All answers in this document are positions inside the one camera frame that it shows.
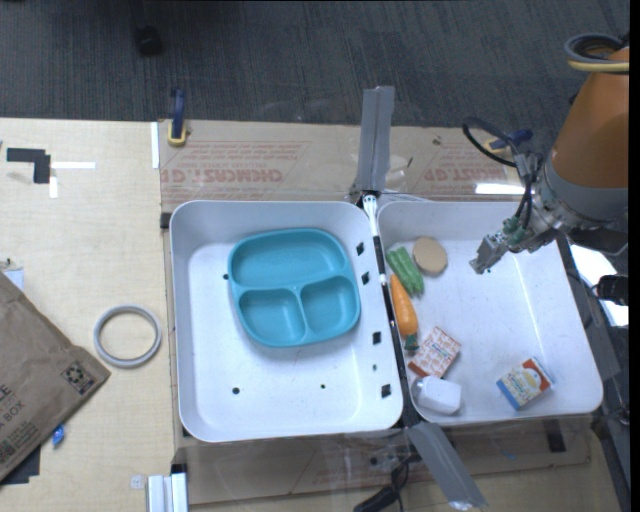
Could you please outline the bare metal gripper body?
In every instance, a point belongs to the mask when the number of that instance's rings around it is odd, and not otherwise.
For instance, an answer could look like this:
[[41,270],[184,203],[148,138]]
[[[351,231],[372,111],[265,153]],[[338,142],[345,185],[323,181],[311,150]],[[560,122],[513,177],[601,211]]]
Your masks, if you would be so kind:
[[559,235],[589,232],[598,227],[598,221],[578,213],[558,198],[543,200],[541,195],[531,193],[525,194],[516,212],[503,221],[499,242],[511,252],[534,252]]

